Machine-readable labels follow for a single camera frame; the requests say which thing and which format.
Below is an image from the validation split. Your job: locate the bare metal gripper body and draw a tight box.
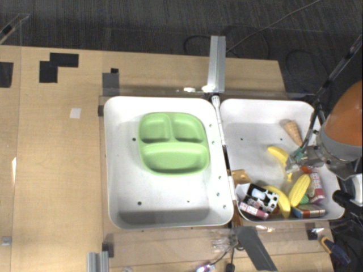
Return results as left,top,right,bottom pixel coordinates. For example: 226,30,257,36
297,145,357,181

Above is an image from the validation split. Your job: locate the yellow banana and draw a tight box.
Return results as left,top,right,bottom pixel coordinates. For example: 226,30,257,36
262,185,292,219
267,146,293,182

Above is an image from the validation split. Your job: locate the yellow corn cob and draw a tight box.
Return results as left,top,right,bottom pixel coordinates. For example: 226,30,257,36
288,173,311,208

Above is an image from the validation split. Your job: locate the pink carton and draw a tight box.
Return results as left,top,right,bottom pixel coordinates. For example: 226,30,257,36
307,172,326,204

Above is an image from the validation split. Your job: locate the beige ice cream cone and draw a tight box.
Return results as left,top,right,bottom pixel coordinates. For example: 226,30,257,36
279,119,304,148

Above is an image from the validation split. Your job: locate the black and white carton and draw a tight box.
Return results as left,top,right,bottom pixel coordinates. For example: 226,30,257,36
245,183,280,214

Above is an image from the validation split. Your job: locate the orange and blue box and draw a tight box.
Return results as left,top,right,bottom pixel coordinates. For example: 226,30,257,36
291,203,327,219

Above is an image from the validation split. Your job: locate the white plastic tray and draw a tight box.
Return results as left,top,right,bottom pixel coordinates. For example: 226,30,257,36
103,96,235,231
220,98,345,223

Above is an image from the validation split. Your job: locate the white paper packet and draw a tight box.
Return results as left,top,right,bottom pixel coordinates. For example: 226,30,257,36
235,182,252,200

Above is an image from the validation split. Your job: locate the pink and white packet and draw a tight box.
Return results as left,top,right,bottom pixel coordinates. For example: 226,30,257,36
238,201,269,220

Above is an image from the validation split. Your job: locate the green divided plate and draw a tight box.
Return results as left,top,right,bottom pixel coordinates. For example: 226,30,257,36
138,112,211,176

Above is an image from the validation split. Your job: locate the pale wood board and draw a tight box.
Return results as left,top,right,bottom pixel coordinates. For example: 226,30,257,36
100,49,337,272

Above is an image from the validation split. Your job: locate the black cylinder on white bracket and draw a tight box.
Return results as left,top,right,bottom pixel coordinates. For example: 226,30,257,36
332,173,363,209

